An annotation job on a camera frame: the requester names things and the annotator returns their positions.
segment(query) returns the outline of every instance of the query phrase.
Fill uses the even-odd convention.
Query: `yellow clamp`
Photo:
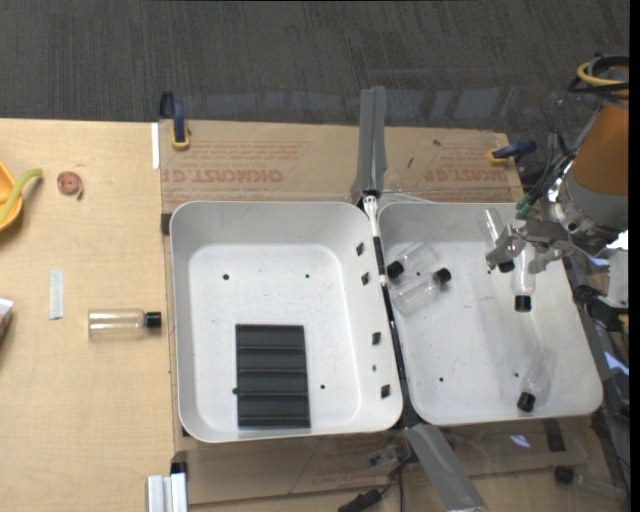
[[[487,151],[487,154],[485,155],[485,157],[487,158],[487,160],[489,160],[489,163],[491,165],[507,165],[507,163],[509,162],[509,158],[495,158],[493,156],[495,149],[490,149],[489,151]]]
[[[177,151],[182,151],[189,147],[189,129],[185,126],[184,128],[184,141],[178,142],[176,140],[176,134],[173,130],[173,126],[171,126],[171,147]]]

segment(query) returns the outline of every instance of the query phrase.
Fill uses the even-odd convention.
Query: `black cable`
[[[538,200],[538,198],[540,197],[540,195],[542,193],[542,188],[544,187],[544,182],[545,182],[547,176],[549,175],[549,171],[551,170],[551,162],[553,161],[553,157],[555,155],[555,152],[556,152],[556,148],[554,146],[554,147],[551,148],[551,151],[549,153],[549,158],[547,158],[547,163],[544,166],[544,171],[542,172],[542,176],[540,176],[540,179],[533,186],[533,189],[530,192],[531,199],[529,200],[529,204],[535,203]]]
[[[400,494],[400,512],[404,512],[404,484],[402,483],[402,466],[398,468],[398,491]]]
[[[560,151],[562,151],[562,154],[566,158],[573,160],[576,157],[575,153],[567,147],[567,143],[564,140],[564,137],[562,136],[562,134],[559,132],[556,132],[556,133],[558,135],[558,146],[560,146]]]
[[[596,58],[589,63],[587,69],[584,70],[585,75],[595,78],[611,68],[629,68],[628,55],[602,55],[601,53],[597,53],[595,57]],[[620,80],[619,83],[594,85],[585,81],[580,76],[576,76],[569,83],[567,90],[571,94],[591,94],[618,105],[628,106],[624,102],[629,101],[629,95],[619,94],[618,92],[629,90],[628,79],[626,82]]]

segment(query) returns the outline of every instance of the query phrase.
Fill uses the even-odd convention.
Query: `clear plastic bottle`
[[[392,293],[391,301],[402,314],[413,313],[426,305],[450,280],[451,273],[446,268],[412,278]]]
[[[585,473],[568,466],[556,466],[553,475],[556,482],[565,485],[578,485],[620,502],[624,500],[627,494],[622,486],[615,485],[611,480],[603,476]]]
[[[162,314],[147,313],[138,308],[92,309],[89,310],[89,337],[135,338],[145,334],[147,329],[162,326]]]
[[[514,259],[511,290],[515,295],[514,309],[520,313],[531,311],[531,296],[536,291],[536,275],[531,272],[531,264],[535,262],[535,258],[535,247],[526,244]]]
[[[549,394],[553,374],[556,370],[556,360],[556,353],[552,349],[536,343],[520,382],[518,409],[531,412],[535,404],[544,402]]]
[[[427,244],[416,242],[398,254],[398,257],[387,266],[389,279],[398,279],[406,274],[415,274],[431,271],[436,262],[436,255]]]
[[[495,208],[485,208],[476,217],[476,222],[484,238],[486,252],[489,253],[496,248],[496,240],[504,231],[502,217]],[[514,263],[511,260],[498,264],[498,269],[502,273],[511,272],[514,268]]]

